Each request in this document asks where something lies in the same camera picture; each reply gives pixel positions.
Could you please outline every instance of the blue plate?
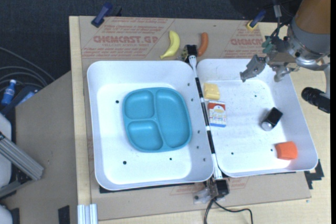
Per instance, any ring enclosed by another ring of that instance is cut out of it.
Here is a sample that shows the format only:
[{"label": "blue plate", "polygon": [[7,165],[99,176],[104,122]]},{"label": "blue plate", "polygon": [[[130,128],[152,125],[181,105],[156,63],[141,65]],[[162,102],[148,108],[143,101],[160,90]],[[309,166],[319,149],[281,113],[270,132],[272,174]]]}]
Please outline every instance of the blue plate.
[{"label": "blue plate", "polygon": [[122,114],[130,143],[143,152],[177,150],[192,135],[183,97],[170,88],[135,90],[123,100]]}]

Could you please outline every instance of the blue bottle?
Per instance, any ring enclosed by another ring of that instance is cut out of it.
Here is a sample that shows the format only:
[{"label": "blue bottle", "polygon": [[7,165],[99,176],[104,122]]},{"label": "blue bottle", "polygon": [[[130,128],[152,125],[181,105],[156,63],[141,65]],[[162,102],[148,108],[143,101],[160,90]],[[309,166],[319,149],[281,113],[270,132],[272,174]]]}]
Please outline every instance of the blue bottle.
[{"label": "blue bottle", "polygon": [[12,101],[15,94],[15,84],[16,80],[10,80],[9,86],[6,88],[4,92],[4,97],[1,100],[1,105],[6,106]]}]

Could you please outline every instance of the yellow banana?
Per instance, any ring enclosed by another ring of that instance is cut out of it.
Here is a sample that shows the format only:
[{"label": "yellow banana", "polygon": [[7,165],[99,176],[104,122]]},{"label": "yellow banana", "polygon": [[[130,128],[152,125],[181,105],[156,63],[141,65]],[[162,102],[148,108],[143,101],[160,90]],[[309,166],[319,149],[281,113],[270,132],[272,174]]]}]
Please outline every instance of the yellow banana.
[{"label": "yellow banana", "polygon": [[172,30],[169,31],[169,39],[170,39],[170,45],[167,51],[160,56],[161,59],[165,57],[174,56],[177,53],[178,48],[180,47],[180,37],[175,31]]}]

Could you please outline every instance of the orange block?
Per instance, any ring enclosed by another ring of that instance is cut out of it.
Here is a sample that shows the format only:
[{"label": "orange block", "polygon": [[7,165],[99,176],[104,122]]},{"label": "orange block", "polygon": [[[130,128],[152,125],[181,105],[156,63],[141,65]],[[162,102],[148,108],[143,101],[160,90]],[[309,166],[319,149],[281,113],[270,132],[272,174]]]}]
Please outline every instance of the orange block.
[{"label": "orange block", "polygon": [[293,141],[279,143],[275,146],[279,159],[295,159],[298,157],[298,149]]}]

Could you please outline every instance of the yellow sponge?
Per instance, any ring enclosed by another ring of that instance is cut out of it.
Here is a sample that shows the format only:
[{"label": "yellow sponge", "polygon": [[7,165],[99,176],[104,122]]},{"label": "yellow sponge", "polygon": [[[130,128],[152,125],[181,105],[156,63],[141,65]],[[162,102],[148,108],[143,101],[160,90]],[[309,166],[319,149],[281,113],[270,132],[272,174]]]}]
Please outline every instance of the yellow sponge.
[{"label": "yellow sponge", "polygon": [[219,100],[221,97],[219,88],[216,84],[205,83],[204,84],[204,98],[210,100]]}]

